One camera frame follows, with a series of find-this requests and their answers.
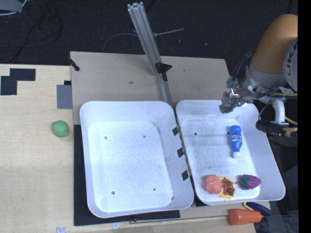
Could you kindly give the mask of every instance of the purple grape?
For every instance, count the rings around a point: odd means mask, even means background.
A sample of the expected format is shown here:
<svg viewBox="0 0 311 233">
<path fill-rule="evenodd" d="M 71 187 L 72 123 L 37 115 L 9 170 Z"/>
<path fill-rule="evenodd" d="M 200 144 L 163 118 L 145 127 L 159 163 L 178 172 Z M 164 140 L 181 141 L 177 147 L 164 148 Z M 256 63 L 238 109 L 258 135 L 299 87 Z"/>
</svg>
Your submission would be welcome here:
<svg viewBox="0 0 311 233">
<path fill-rule="evenodd" d="M 244 174 L 242 175 L 240 185 L 242 186 L 243 189 L 253 189 L 257 186 L 259 186 L 261 183 L 261 180 L 253 175 L 249 174 Z"/>
</svg>

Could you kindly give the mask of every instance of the black bracket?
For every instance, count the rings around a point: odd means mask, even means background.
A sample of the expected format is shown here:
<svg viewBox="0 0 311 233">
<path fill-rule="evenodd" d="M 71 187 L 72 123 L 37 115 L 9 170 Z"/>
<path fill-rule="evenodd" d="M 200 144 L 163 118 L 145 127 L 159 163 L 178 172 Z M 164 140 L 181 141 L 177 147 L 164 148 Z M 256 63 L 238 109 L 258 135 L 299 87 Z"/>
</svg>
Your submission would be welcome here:
<svg viewBox="0 0 311 233">
<path fill-rule="evenodd" d="M 69 62 L 70 62 L 70 65 L 72 65 L 72 67 L 76 70 L 76 71 L 79 71 L 80 68 L 77 66 L 77 64 L 72 60 L 72 59 L 69 59 Z"/>
<path fill-rule="evenodd" d="M 164 81 L 167 81 L 166 72 L 168 70 L 170 70 L 172 68 L 172 66 L 168 65 L 168 64 L 161 63 L 161 62 L 157 62 L 155 64 L 155 67 L 156 67 L 157 72 L 162 74 L 162 79 Z"/>
</svg>

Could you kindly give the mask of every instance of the white tray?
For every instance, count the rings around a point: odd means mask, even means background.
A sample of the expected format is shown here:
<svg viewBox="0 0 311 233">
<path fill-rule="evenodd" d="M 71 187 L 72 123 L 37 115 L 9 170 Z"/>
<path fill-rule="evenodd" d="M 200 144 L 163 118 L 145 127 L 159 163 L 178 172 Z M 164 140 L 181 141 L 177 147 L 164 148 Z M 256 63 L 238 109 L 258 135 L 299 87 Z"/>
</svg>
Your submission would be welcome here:
<svg viewBox="0 0 311 233">
<path fill-rule="evenodd" d="M 80 110 L 87 204 L 98 217 L 185 209 L 194 198 L 173 109 L 91 101 Z"/>
<path fill-rule="evenodd" d="M 244 104 L 222 114 L 220 104 L 220 100 L 183 100 L 176 106 L 197 197 L 208 205 L 282 199 L 285 187 L 267 136 L 256 129 L 257 108 Z M 232 125 L 242 128 L 239 159 L 232 157 L 227 134 Z M 204 180 L 210 174 L 230 177 L 236 183 L 235 197 L 224 200 L 208 193 Z M 261 184 L 251 190 L 241 189 L 237 182 L 243 174 L 257 176 Z"/>
</svg>

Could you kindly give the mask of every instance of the black floor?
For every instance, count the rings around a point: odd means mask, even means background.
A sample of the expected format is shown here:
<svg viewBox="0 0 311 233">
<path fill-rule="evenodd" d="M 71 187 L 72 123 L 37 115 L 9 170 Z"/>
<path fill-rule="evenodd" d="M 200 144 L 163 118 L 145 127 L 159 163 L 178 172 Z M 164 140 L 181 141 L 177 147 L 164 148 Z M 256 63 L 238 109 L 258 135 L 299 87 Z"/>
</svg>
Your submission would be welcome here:
<svg viewBox="0 0 311 233">
<path fill-rule="evenodd" d="M 127 5 L 134 2 L 144 3 L 156 34 L 183 29 L 156 37 L 161 56 L 225 59 L 230 73 L 277 16 L 298 15 L 298 0 L 29 0 L 21 13 L 0 11 L 0 63 L 68 66 L 70 51 L 144 54 L 138 37 L 116 36 L 133 33 Z M 297 120 L 297 101 L 287 113 Z M 287 171 L 297 167 L 297 139 L 269 140 L 292 187 Z M 298 188 L 277 204 L 282 215 L 298 210 Z"/>
</svg>

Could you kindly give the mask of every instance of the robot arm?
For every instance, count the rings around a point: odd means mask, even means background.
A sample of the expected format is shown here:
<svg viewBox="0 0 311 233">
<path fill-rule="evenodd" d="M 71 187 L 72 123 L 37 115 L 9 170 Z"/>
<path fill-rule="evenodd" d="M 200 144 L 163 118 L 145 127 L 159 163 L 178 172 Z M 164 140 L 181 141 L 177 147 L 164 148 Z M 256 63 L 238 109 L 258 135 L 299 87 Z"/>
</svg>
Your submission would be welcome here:
<svg viewBox="0 0 311 233">
<path fill-rule="evenodd" d="M 258 47 L 252 55 L 245 55 L 227 81 L 229 92 L 224 92 L 222 113 L 235 107 L 259 100 L 272 104 L 276 116 L 274 121 L 258 120 L 256 127 L 271 135 L 292 136 L 285 122 L 284 102 L 297 96 L 298 16 L 284 14 L 277 17 L 266 29 Z M 245 77 L 236 78 L 242 63 L 252 56 L 245 70 Z"/>
</svg>

